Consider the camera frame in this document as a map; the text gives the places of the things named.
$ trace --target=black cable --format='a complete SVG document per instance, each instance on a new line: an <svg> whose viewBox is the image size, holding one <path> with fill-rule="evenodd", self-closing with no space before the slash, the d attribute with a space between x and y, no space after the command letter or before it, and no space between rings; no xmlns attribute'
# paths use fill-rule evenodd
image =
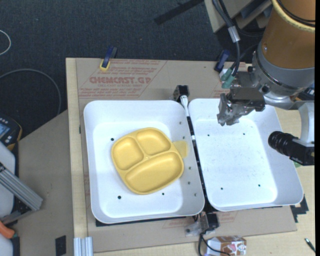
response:
<svg viewBox="0 0 320 256"><path fill-rule="evenodd" d="M59 87L58 85L56 84L56 82L50 77L48 76L46 73L43 73L39 70L36 70L36 69L31 69L31 68L22 68L22 69L16 69L16 70L13 70L13 71L10 71L8 73L5 73L3 75L0 75L0 79L6 77L6 76L9 76L13 73L17 73L17 72L35 72L35 73L38 73L38 74L41 74L43 76L45 76L46 78L48 78L52 83L53 85L55 86L57 92L58 92L58 97L59 97L59 106L58 106L58 112L56 115L59 115L60 114L60 111L61 111L61 101L62 101L62 98L61 98L61 93L60 93L60 90L59 90Z"/></svg>
<svg viewBox="0 0 320 256"><path fill-rule="evenodd" d="M292 18L293 20L295 20L296 22L299 22L301 24L304 24L306 26L309 26L309 27L312 27L312 28L315 28L316 25L315 24L312 24L312 23L315 23L316 20L314 19L305 19L305 18L301 18L299 16L296 16L294 15L291 11L289 11L285 6L284 4L281 2L281 0L277 0L279 6L282 8L282 10L290 17Z"/></svg>
<svg viewBox="0 0 320 256"><path fill-rule="evenodd" d="M219 0L219 3L220 3L220 5L221 5L221 8L222 8L223 12L224 12L225 15L227 16L227 18L228 18L229 20L231 20L231 22L233 23L230 15L229 15L229 13L228 13L228 10L227 10L227 8L226 8L226 6L225 6L224 1L223 1L223 0ZM245 31L245 30L241 29L241 28L238 26L237 23L235 23L234 26L236 27L236 29L238 30L239 33L241 33L241 34L243 34L244 36L247 36L247 37L260 37L260 36L262 36L262 35L264 34L264 31L265 31L265 29L263 28L263 29L259 29L257 32L249 32L249 31Z"/></svg>
<svg viewBox="0 0 320 256"><path fill-rule="evenodd" d="M199 214L196 216L192 216L193 220L196 222L198 220Z"/></svg>
<svg viewBox="0 0 320 256"><path fill-rule="evenodd" d="M202 256L202 254L201 254L201 242L202 242L201 236L199 235L199 241L198 241L198 254L199 254L199 256Z"/></svg>
<svg viewBox="0 0 320 256"><path fill-rule="evenodd" d="M215 9L217 10L217 12L220 14L220 16L222 17L222 19L224 20L226 26L228 28L233 27L234 23L232 22L232 20L230 19L229 16L226 15L226 13L221 9L219 3L217 0L212 0L213 6L215 7Z"/></svg>
<svg viewBox="0 0 320 256"><path fill-rule="evenodd" d="M248 53L250 53L251 50L256 49L257 46L258 46L258 44L254 44L254 45L251 45L250 47L248 47L247 49L245 49L245 50L241 53L241 55L240 55L240 61L241 61ZM233 69L235 68L235 66L236 66L236 62L234 62L230 68L233 70Z"/></svg>
<svg viewBox="0 0 320 256"><path fill-rule="evenodd" d="M234 23L232 21L232 19L230 18L226 6L224 4L224 2L222 0L219 0L219 2L217 0L212 0L212 4L214 5L215 9L217 10L217 12L220 14L220 16L222 17L222 19L224 20L226 26L228 28L234 27ZM235 48L236 48L236 60L235 60L235 66L234 66L234 70L232 72L232 76L236 76L238 69L239 69L239 65L240 65L240 45L239 45L239 40L234 41L233 43L235 44Z"/></svg>
<svg viewBox="0 0 320 256"><path fill-rule="evenodd" d="M234 70L232 72L232 76L236 76L239 66L240 66L240 44L239 41L235 42L235 46L236 46L236 60L235 60L235 66L234 66Z"/></svg>

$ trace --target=white tray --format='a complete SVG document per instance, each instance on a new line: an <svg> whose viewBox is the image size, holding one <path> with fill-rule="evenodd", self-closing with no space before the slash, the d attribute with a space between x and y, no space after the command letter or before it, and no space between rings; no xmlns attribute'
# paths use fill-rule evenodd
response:
<svg viewBox="0 0 320 256"><path fill-rule="evenodd" d="M219 211L298 204L303 190L294 163L268 145L269 135L282 130L274 107L267 105L237 124L221 126L219 101L195 99L189 104L209 203ZM115 224L201 212L203 189L185 111L179 103L92 101L84 109L84 124L91 209L97 220ZM185 140L189 152L177 181L158 192L138 195L118 175L111 147L120 137L147 127L160 129L173 142Z"/></svg>
<svg viewBox="0 0 320 256"><path fill-rule="evenodd" d="M210 204L219 211L298 204L303 189L294 163L268 145L269 135L282 131L275 108L266 105L237 124L221 126L219 102L189 104Z"/></svg>
<svg viewBox="0 0 320 256"><path fill-rule="evenodd" d="M193 216L205 199L183 107L172 100L97 100L84 109L92 213L107 224ZM139 195L121 180L111 158L120 137L153 127L171 141L185 140L182 176L158 192Z"/></svg>

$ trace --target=cardboard box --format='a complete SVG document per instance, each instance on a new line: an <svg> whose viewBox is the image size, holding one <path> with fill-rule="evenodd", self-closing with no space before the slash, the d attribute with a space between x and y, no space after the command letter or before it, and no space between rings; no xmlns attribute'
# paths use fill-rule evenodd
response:
<svg viewBox="0 0 320 256"><path fill-rule="evenodd" d="M215 63L212 61L117 59L113 63L116 65L113 66L110 74L112 83L107 83L107 80L104 80L106 78L103 79L105 74L101 73L99 69L100 62L101 59L98 58L76 58L76 83L68 84L68 87L77 87L75 96L77 97L76 103L78 104L81 131L85 131L83 111L85 106L91 101L121 99L167 100L173 95L177 85L189 85L190 96L188 98L190 101L204 96L206 98L219 98L220 93L228 91L221 89L219 74L212 71L215 66ZM231 64L231 62L228 62L225 64L225 67L228 68ZM134 72L132 77L136 79L133 80L133 84L131 84L129 78L126 81L125 77L122 79L123 82L119 83L119 77L122 77L123 70L129 71L129 68L130 70L131 68L133 68L132 70L144 68L145 72L139 72L138 74L136 71L132 71ZM123 91L122 93L125 92L125 95L120 95L120 91ZM76 127L76 132L78 133L78 124L74 127ZM108 254L110 251L117 250L198 242L198 236L186 236L185 227L194 223L194 219L191 216L155 221L97 225L97 220L91 209L92 202L85 132L81 132L80 136L86 209L86 223L84 226L87 228L87 234L93 238L95 253L106 252ZM290 206L228 212L218 211L216 214L220 226L210 234L215 237L236 235L245 237L297 230Z"/></svg>
<svg viewBox="0 0 320 256"><path fill-rule="evenodd" d="M206 251L208 255L236 256L236 255L246 255L246 252L247 252L247 241L244 238L237 235L217 236L208 240L207 243L212 249L216 250L216 251L211 250L208 247Z"/></svg>

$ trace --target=black device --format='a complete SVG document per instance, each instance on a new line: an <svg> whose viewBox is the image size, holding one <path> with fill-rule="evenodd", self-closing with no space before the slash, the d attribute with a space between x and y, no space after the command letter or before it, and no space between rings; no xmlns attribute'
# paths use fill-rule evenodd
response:
<svg viewBox="0 0 320 256"><path fill-rule="evenodd" d="M0 142L12 150L21 135L21 126L11 117L0 113Z"/></svg>
<svg viewBox="0 0 320 256"><path fill-rule="evenodd" d="M299 143L298 137L282 131L274 131L268 138L271 148L289 157L292 161L303 166L315 165L315 146L306 146Z"/></svg>

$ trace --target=wire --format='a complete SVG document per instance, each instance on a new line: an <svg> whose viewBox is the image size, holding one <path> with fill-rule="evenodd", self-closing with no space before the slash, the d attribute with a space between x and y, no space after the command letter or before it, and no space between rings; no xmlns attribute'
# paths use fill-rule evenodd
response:
<svg viewBox="0 0 320 256"><path fill-rule="evenodd" d="M234 70L232 72L233 76L236 76L239 66L240 66L240 45L239 45L239 41L235 42L235 46L236 46L236 60L235 60L235 66L234 66Z"/></svg>
<svg viewBox="0 0 320 256"><path fill-rule="evenodd" d="M220 253L220 254L224 254L224 255L228 255L228 256L231 256L229 253L227 252L224 252L224 251L220 251L220 250L216 250L216 249L213 249L208 243L207 241L204 239L203 237L203 234L206 233L206 231L202 232L200 235L199 235L199 241L198 241L198 253L199 253L199 256L202 256L201 254L201 242L203 241L205 243L205 245L212 251L216 252L216 253Z"/></svg>
<svg viewBox="0 0 320 256"><path fill-rule="evenodd" d="M222 10L222 8L220 7L218 1L217 0L212 0L212 3L213 3L213 6L215 7L215 9L217 10L217 12L220 14L221 18L224 20L226 26L228 28L234 26L234 23L232 22L230 17Z"/></svg>
<svg viewBox="0 0 320 256"><path fill-rule="evenodd" d="M277 0L278 4L280 5L280 7L282 8L282 10L288 15L290 16L292 19L294 19L297 22L300 22L304 25L310 26L310 27L316 27L315 23L316 20L315 19L305 19L305 18L301 18L299 16L294 15L291 11L289 11L284 4L281 2L281 0Z"/></svg>
<svg viewBox="0 0 320 256"><path fill-rule="evenodd" d="M228 13L228 10L225 6L225 3L223 0L219 0L219 3L221 5L221 8L223 10L223 12L225 13L225 15L227 16L227 18L232 22L232 19ZM265 29L258 29L257 32L249 32L249 31L245 31L243 29L241 29L237 23L234 23L234 26L236 26L236 29L238 30L239 33L243 34L244 36L247 37L260 37L264 34Z"/></svg>
<svg viewBox="0 0 320 256"><path fill-rule="evenodd" d="M212 4L214 5L215 9L217 10L217 12L220 14L220 16L222 17L222 19L224 20L226 26L228 28L231 28L234 25L233 21L231 20L226 6L224 4L224 2L222 0L219 0L219 2L217 0L212 0ZM238 69L239 69L239 65L240 65L240 45L239 45L239 40L234 41L233 43L235 44L235 48L236 48L236 60L235 60L235 66L234 66L234 70L232 72L232 76L236 76Z"/></svg>
<svg viewBox="0 0 320 256"><path fill-rule="evenodd" d="M43 73L43 72L41 72L39 70L36 70L36 69L31 69L31 68L22 68L22 69L16 69L16 70L10 71L8 73L0 75L0 79L4 78L6 76L9 76L11 74L14 74L14 73L18 73L18 72L35 72L35 73L38 73L38 74L41 74L41 75L45 76L46 78L48 78L53 83L54 87L57 90L58 97L59 97L59 106L58 106L58 111L57 111L57 114L56 114L56 115L59 115L60 111L61 111L62 98L61 98L61 93L60 93L59 87L56 84L56 82L50 76L48 76L46 73Z"/></svg>
<svg viewBox="0 0 320 256"><path fill-rule="evenodd" d="M248 47L247 49L245 49L245 50L241 53L241 55L240 55L240 61L241 61L251 50L256 49L257 46L258 46L258 44L254 44L254 45L251 45L250 47ZM235 66L236 66L236 62L234 62L230 68L233 70L233 69L235 68Z"/></svg>
<svg viewBox="0 0 320 256"><path fill-rule="evenodd" d="M196 222L198 220L199 214L196 216L192 216L193 220Z"/></svg>
<svg viewBox="0 0 320 256"><path fill-rule="evenodd" d="M283 18L287 23L289 23L290 25L292 25L293 27L295 27L295 28L297 28L299 30L303 30L303 31L311 32L311 33L315 33L316 32L315 25L314 26L310 26L309 24L303 24L302 22L293 19L290 15L288 15L283 10L283 8L280 6L278 1L279 0L271 0L271 2L273 4L273 8L279 14L279 16L281 18Z"/></svg>
<svg viewBox="0 0 320 256"><path fill-rule="evenodd" d="M9 51L9 49L11 48L11 39L10 39L10 36L6 32L4 32L3 30L1 30L1 29L0 29L0 33L4 34L9 40L9 46L3 52L0 52L0 56L1 56L1 55L4 55L7 51Z"/></svg>

